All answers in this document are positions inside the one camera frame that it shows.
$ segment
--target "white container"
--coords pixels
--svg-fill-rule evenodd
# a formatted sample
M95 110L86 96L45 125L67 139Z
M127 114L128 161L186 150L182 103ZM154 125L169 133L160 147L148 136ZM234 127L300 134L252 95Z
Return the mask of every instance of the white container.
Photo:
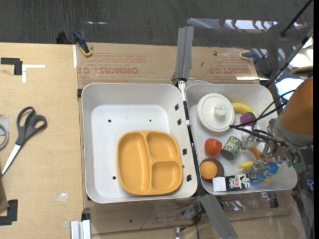
M85 185L94 202L181 199L196 192L195 165L178 88L170 84L93 83L83 89L82 108ZM175 138L183 165L182 183L176 191L138 196L124 190L117 173L117 144L123 134L135 130L163 131Z
M226 85L226 84L192 84L186 88L186 100L188 105L189 120L191 125L191 131L194 140L194 146L198 158L198 164L202 160L209 156L205 153L204 144L208 138L214 138L223 143L227 142L230 136L235 136L240 139L241 131L233 128L229 128L224 132L214 132L208 130L200 122L197 113L197 105L202 97L210 93L218 93L225 96L231 103L240 102L249 105L256 116L273 101L270 91L261 85ZM235 114L234 125L240 124L240 114ZM257 128L267 131L268 121L270 119L277 118L277 113L259 120L257 122ZM262 151L264 147L263 143L257 146L257 149ZM237 165L241 165L246 160L256 160L256 157L250 150L239 150L235 159L227 160L220 154L215 156L217 160L221 162L224 167L224 176L235 175L237 173L243 173L245 170L238 169ZM251 183L250 188L241 191L231 192L214 192L211 181L202 179L202 184L205 190L214 195L230 195L239 193L251 193L251 192L264 192L264 191L277 191L277 190L289 190L295 187L297 183L297 174L293 167L283 167L278 172L270 177L270 182Z

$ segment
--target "scissors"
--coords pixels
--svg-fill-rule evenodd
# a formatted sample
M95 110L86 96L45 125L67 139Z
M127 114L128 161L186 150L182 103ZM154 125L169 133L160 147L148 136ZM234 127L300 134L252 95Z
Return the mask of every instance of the scissors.
M24 125L20 126L21 118L23 115L27 114L27 111L30 111L30 113L27 115ZM38 127L36 127L36 124L38 122L41 122L42 124ZM9 166L12 164L14 158L20 151L21 147L25 144L25 142L33 136L35 133L46 129L47 127L47 121L46 118L42 115L36 115L35 109L31 106L24 108L19 114L16 119L16 126L18 128L18 138L15 142L15 146L13 148L13 151L11 152L4 168L2 171L2 175L7 171Z

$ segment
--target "black scissor handle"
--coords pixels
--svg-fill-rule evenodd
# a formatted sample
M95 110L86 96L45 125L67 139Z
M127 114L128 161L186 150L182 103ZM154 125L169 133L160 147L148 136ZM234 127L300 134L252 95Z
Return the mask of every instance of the black scissor handle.
M26 117L24 125L20 126L20 120L23 114L31 110L31 113ZM43 122L42 125L35 127L38 122ZM46 118L42 115L35 115L35 109L31 106L24 108L18 115L16 120L16 126L18 128L18 138L16 144L23 146L23 144L36 132L41 131L47 127Z
M38 122L43 122L42 125L35 127L35 125ZM25 133L25 137L24 137L24 142L27 141L32 135L34 135L35 133L46 129L46 127L48 126L48 123L46 121L45 116L42 115L34 115L31 118L31 124L29 126L29 128L27 128L26 133Z
M24 121L24 125L20 126L20 121L22 116L24 115L24 113L28 110L31 110L30 114L26 117L25 121ZM18 128L18 138L15 141L15 143L17 145L22 146L25 142L25 132L27 130L27 128L29 127L29 125L31 124L31 118L35 115L35 109L32 106L28 106L26 108L24 108L19 114L18 117L16 118L16 126Z

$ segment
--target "green can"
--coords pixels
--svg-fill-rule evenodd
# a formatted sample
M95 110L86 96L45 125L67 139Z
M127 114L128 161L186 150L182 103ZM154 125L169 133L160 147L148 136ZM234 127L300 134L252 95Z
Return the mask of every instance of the green can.
M233 160L241 146L243 146L241 140L237 137L231 136L220 151L220 154L228 160Z

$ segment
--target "scissor blade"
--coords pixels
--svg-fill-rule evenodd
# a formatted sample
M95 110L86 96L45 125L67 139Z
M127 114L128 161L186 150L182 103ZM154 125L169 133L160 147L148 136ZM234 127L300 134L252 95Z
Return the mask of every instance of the scissor blade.
M9 168L9 166L11 165L12 161L14 160L15 156L18 154L19 150L20 150L21 146L20 145L15 145L13 148L13 151L11 152L4 168L2 171L2 175L4 175L4 173L7 171L7 169Z

